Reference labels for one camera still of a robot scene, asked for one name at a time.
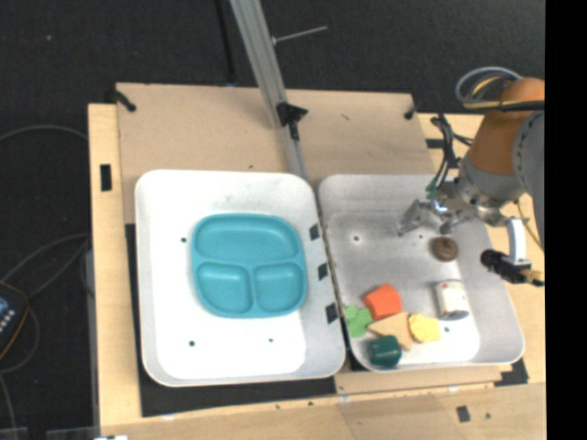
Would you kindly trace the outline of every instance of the tan triangular block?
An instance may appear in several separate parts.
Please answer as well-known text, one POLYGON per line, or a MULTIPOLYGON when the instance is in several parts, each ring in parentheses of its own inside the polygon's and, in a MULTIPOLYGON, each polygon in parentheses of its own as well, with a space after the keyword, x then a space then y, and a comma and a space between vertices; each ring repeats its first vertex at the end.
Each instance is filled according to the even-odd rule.
POLYGON ((397 337, 399 345, 405 350, 410 350, 412 347, 412 335, 407 318, 408 312, 401 312, 369 324, 368 328, 378 336, 397 337))

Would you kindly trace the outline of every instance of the black floor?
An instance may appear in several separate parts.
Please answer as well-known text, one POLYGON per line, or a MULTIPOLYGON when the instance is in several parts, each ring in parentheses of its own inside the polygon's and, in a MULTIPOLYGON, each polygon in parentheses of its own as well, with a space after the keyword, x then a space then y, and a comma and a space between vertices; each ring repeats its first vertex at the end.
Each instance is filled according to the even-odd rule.
MULTIPOLYGON (((215 0, 0 0, 0 278, 65 237, 90 233, 86 108, 116 82, 254 85, 227 0, 231 73, 215 0)), ((422 112, 462 112, 468 70, 499 65, 544 78, 546 0, 261 0, 288 88, 411 93, 422 112)), ((32 320, 0 362, 30 438, 92 422, 84 237, 48 249, 6 281, 32 320), (21 369, 39 334, 39 347, 21 369)), ((10 427, 0 390, 0 428, 10 427)))

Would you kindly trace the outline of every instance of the metal pole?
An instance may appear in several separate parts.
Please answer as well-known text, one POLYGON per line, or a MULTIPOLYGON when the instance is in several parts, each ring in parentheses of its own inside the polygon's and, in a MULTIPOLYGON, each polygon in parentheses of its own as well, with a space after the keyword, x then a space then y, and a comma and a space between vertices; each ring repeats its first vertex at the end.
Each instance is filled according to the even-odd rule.
POLYGON ((290 172, 306 179, 299 141, 292 138, 290 129, 282 128, 277 112, 278 105, 287 104, 287 96, 260 0, 229 1, 255 74, 255 80, 269 110, 271 124, 283 131, 285 154, 290 172))

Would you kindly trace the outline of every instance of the can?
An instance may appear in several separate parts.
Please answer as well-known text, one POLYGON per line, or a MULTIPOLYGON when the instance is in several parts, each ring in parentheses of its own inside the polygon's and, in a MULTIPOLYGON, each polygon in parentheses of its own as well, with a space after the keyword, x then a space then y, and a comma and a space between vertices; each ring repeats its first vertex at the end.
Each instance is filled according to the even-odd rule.
POLYGON ((440 316, 438 319, 455 321, 471 313, 469 299, 461 280, 443 280, 436 286, 440 316))

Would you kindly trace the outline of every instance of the brown round object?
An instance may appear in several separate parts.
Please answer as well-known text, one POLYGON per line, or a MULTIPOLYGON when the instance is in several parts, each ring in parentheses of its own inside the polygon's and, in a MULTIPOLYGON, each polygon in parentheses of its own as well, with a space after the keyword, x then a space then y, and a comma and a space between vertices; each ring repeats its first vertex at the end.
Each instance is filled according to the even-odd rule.
POLYGON ((459 254, 457 242, 447 236, 439 236, 432 240, 432 254, 442 261, 453 260, 459 254))

